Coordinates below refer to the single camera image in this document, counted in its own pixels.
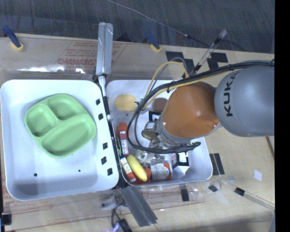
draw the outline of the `green plate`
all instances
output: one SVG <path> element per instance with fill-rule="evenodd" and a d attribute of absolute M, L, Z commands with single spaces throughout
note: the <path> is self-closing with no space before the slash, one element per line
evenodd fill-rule
<path fill-rule="evenodd" d="M 97 133 L 92 116 L 68 94 L 52 95 L 29 108 L 25 125 L 45 153 L 56 158 L 79 150 Z"/>

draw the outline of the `banana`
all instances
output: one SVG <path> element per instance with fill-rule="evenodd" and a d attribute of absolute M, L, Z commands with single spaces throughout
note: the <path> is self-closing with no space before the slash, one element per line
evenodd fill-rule
<path fill-rule="evenodd" d="M 127 162 L 136 176 L 138 176 L 143 181 L 147 181 L 147 174 L 145 172 L 145 169 L 134 157 L 134 155 L 128 155 Z"/>

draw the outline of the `can label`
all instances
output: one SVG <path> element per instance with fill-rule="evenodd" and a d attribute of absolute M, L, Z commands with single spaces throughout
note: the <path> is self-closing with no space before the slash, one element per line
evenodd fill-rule
<path fill-rule="evenodd" d="M 150 165 L 153 180 L 167 180 L 173 178 L 173 169 L 170 163 L 157 163 Z"/>

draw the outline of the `dark floor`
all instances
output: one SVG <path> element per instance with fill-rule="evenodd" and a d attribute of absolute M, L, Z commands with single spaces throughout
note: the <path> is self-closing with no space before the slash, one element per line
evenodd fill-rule
<path fill-rule="evenodd" d="M 273 53 L 275 0 L 0 0 L 1 28 L 14 32 L 97 38 L 99 22 L 114 25 L 114 40 Z"/>

